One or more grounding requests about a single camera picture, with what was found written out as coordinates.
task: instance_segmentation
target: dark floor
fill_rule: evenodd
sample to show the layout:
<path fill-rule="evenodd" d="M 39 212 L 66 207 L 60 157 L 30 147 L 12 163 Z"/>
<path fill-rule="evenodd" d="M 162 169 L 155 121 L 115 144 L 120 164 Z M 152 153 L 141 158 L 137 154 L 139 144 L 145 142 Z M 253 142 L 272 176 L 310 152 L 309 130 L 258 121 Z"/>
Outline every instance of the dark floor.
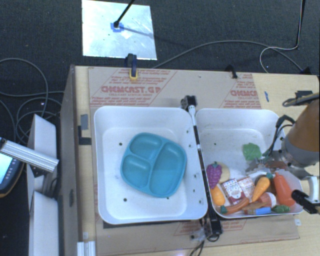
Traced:
<path fill-rule="evenodd" d="M 301 0 L 136 0 L 135 3 L 151 8 L 158 61 L 138 61 L 139 67 L 151 68 L 185 50 L 213 41 L 246 40 L 291 48 L 296 43 Z M 5 58 L 32 62 L 43 71 L 50 92 L 64 90 L 71 64 L 122 67 L 123 59 L 82 55 L 81 11 L 80 0 L 0 0 L 0 62 Z M 311 73 L 319 75 L 319 38 L 320 2 L 307 0 L 299 47 L 284 53 L 301 69 L 310 68 Z M 231 64 L 240 72 L 262 73 L 259 55 L 263 49 L 250 43 L 212 44 L 161 68 L 223 71 Z M 301 72 L 273 51 L 267 51 L 263 61 L 270 73 Z M 0 92 L 32 94 L 45 89 L 43 77 L 34 67 L 19 61 L 0 63 Z M 63 95 L 50 97 L 61 102 Z M 12 121 L 1 103 L 6 104 L 16 123 L 17 111 L 28 99 L 0 94 L 0 137 L 15 139 Z M 28 111 L 42 111 L 43 103 L 43 99 L 31 102 L 19 116 Z M 55 114 L 59 108 L 50 101 L 47 111 Z M 30 128 L 31 119 L 29 115 L 22 120 L 24 131 Z M 26 194 L 26 175 L 22 174 L 11 194 L 0 199 L 0 255 L 28 254 Z"/>

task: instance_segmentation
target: silver square panel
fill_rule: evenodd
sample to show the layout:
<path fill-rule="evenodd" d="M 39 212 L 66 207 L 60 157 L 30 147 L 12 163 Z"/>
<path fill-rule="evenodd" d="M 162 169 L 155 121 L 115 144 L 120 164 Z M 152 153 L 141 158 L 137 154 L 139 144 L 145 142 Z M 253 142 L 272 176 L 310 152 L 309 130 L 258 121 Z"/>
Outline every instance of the silver square panel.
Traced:
<path fill-rule="evenodd" d="M 127 7 L 124 3 L 82 0 L 82 50 L 84 56 L 157 60 L 150 7 L 133 4 L 120 21 L 113 23 Z"/>

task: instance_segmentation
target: toy ketchup bottle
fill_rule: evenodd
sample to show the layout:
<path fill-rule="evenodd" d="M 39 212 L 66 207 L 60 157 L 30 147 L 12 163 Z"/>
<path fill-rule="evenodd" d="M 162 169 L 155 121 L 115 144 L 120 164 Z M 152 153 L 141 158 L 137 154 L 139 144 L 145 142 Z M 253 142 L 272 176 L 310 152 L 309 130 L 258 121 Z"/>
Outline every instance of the toy ketchup bottle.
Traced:
<path fill-rule="evenodd" d="M 293 206 L 296 201 L 291 197 L 292 191 L 285 177 L 276 172 L 273 182 L 279 203 L 288 207 Z"/>

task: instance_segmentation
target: blue mark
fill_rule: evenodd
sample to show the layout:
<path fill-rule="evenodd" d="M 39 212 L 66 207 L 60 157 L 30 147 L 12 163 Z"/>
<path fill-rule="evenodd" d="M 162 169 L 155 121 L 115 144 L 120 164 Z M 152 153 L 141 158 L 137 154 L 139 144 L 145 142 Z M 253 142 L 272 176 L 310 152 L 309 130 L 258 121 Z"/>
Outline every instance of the blue mark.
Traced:
<path fill-rule="evenodd" d="M 124 25 L 123 25 L 121 22 L 119 23 L 119 26 L 118 26 L 118 27 L 115 27 L 115 26 L 114 26 L 114 23 L 112 22 L 112 23 L 110 23 L 110 27 L 111 27 L 112 31 L 113 31 L 113 32 L 116 32 L 116 33 L 125 30 Z"/>
<path fill-rule="evenodd" d="M 269 102 L 269 97 L 268 97 L 268 93 L 266 91 L 264 91 L 264 95 L 265 95 L 265 99 L 267 102 Z"/>

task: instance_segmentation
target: handheld device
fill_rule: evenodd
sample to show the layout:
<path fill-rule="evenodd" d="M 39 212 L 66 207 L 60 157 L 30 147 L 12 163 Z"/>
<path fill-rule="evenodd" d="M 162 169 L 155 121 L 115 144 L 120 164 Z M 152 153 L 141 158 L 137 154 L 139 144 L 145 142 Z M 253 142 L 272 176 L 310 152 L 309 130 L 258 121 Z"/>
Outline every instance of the handheld device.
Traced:
<path fill-rule="evenodd" d="M 15 186 L 24 163 L 0 153 L 0 198 L 5 197 Z"/>

